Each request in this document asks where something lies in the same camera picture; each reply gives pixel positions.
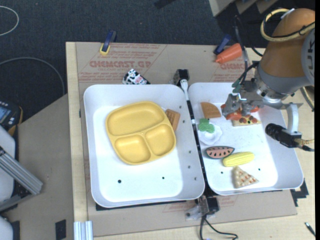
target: blue marker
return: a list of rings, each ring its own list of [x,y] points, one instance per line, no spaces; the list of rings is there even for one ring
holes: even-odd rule
[[[231,39],[231,36],[229,34],[226,34],[224,37],[223,37],[223,40],[222,42],[215,48],[215,50],[213,51],[213,53],[215,55],[218,55],[220,54],[223,50],[224,50],[224,47],[227,45],[227,43],[230,41]]]

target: black floor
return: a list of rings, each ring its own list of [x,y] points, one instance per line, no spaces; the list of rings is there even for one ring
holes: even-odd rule
[[[67,86],[65,43],[103,42],[108,29],[117,31],[119,43],[217,45],[224,34],[237,41],[235,4],[213,17],[208,0],[162,2],[0,0],[0,97],[20,105],[24,120],[30,118],[63,95],[59,75]],[[18,26],[5,35],[17,19],[3,7],[19,16]],[[269,11],[278,7],[315,10],[315,0],[279,0]],[[239,16],[255,47],[267,45],[260,35],[263,17],[255,5]]]

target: yellow corn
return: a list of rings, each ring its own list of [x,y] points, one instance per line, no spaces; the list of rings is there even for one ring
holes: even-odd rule
[[[251,162],[255,158],[255,154],[252,152],[239,152],[233,153],[225,157],[222,162],[225,167],[240,166]]]

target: wooden table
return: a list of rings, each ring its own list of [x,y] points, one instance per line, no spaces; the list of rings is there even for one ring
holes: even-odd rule
[[[194,60],[197,60],[197,49],[204,48],[203,45],[177,45],[175,49],[190,48],[194,54]],[[208,51],[213,51],[214,47],[208,45]],[[251,61],[260,60],[252,50],[248,49],[248,56]],[[70,145],[71,145],[71,164],[72,164],[72,186],[73,186],[73,210],[74,221],[85,222],[88,220],[87,196],[85,185],[84,159],[83,159],[83,138],[82,126],[79,118],[79,83],[77,70],[77,51],[75,42],[66,43],[66,61],[67,61],[67,81],[68,81],[68,104],[69,104],[69,123],[70,123]],[[294,103],[303,103],[304,98],[298,91],[294,97],[289,97],[285,101]],[[304,102],[299,108],[299,131],[306,140],[314,139],[315,120],[314,113]],[[270,240],[270,239],[304,239],[312,240],[314,236],[308,231],[305,222],[308,222],[314,229],[316,227],[315,216],[315,154],[301,149],[296,150],[300,161],[305,182],[308,189],[308,196],[298,200],[297,215],[286,217],[274,217],[265,219],[256,219],[250,221],[238,221],[215,224],[214,227],[222,232],[236,233],[239,239],[246,240]],[[213,232],[208,226],[203,229],[204,238],[224,239],[223,235]],[[188,226],[166,230],[155,230],[147,232],[137,232],[129,234],[118,234],[95,237],[99,240],[124,240],[124,239],[199,239],[199,226]]]

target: orange cup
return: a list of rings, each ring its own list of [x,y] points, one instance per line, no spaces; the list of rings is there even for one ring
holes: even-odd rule
[[[237,42],[231,45],[229,48],[225,49],[223,52],[219,53],[216,56],[215,62],[225,63],[228,61],[232,61],[240,56],[242,56],[242,49],[240,43]]]

